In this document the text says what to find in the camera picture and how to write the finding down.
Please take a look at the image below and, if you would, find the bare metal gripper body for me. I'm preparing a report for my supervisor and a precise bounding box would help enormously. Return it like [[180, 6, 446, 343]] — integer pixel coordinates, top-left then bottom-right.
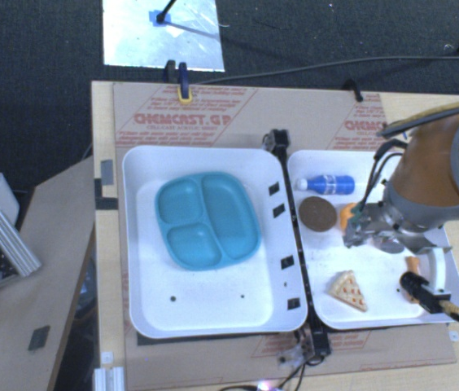
[[343, 201, 408, 256]]

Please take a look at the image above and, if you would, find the orange toy food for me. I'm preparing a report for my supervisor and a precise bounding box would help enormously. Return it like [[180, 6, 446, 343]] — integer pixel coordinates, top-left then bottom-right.
[[339, 202, 359, 233]]

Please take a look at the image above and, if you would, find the round brown biscuit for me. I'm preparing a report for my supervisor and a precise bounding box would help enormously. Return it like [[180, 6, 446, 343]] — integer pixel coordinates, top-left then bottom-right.
[[298, 195, 339, 233]]

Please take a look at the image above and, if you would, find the thin black rod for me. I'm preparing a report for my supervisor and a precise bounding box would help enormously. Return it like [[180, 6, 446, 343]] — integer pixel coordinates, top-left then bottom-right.
[[277, 144, 323, 336]]

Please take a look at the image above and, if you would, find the white plastic tray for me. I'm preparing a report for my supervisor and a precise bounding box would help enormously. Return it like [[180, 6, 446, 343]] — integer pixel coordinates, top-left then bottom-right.
[[121, 144, 309, 340], [286, 148, 459, 332]]

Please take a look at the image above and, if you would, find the pizza slice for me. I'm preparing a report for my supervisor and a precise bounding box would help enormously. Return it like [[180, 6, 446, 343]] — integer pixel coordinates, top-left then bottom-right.
[[326, 270, 369, 314]]

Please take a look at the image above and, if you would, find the blue bottle with white cap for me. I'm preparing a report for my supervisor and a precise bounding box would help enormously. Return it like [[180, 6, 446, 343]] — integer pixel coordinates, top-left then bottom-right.
[[296, 174, 356, 197]]

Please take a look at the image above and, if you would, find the blue divided plate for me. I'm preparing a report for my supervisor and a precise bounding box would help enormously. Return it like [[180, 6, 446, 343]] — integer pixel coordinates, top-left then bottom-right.
[[155, 171, 263, 272]]

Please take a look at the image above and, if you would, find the brown cardboard board red print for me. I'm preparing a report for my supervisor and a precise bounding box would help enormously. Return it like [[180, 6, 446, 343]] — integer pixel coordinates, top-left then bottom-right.
[[111, 81, 458, 391]]

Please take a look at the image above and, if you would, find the black cylinder on white bracket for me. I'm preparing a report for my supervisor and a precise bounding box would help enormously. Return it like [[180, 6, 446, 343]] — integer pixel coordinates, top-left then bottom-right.
[[399, 245, 454, 315]]

